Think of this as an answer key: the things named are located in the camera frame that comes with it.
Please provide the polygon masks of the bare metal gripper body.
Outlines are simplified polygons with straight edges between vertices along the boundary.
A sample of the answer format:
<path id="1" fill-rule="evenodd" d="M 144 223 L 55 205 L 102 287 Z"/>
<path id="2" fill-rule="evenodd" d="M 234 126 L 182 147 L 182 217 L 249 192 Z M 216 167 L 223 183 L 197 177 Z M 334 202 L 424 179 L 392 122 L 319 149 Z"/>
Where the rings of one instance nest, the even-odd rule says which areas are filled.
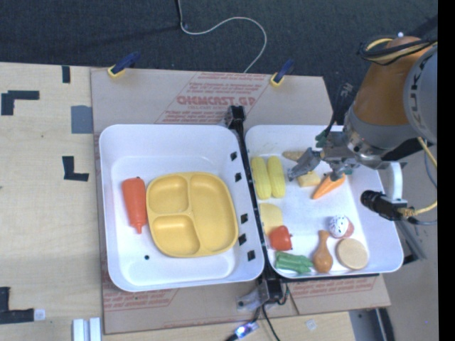
<path id="1" fill-rule="evenodd" d="M 365 166 L 378 169 L 387 153 L 387 129 L 381 126 L 345 126 L 321 132 L 321 159 L 332 169 Z"/>

